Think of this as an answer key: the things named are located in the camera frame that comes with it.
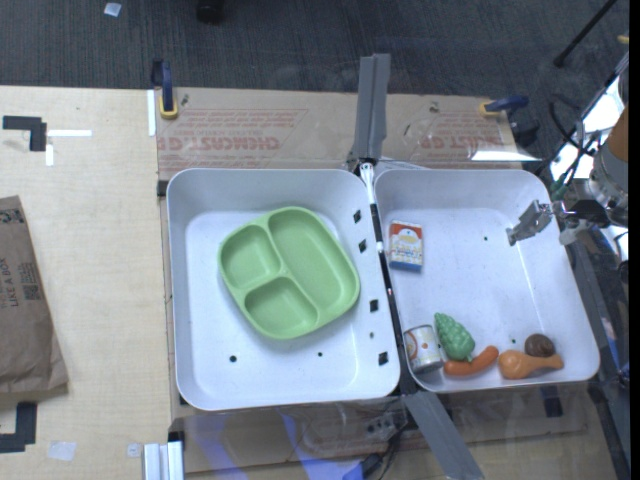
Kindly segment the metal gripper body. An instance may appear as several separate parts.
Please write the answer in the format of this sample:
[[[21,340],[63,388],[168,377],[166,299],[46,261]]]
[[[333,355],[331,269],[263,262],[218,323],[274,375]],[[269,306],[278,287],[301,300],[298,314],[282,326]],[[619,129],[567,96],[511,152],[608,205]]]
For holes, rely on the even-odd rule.
[[[572,168],[551,183],[550,194],[565,218],[627,218],[628,168]]]

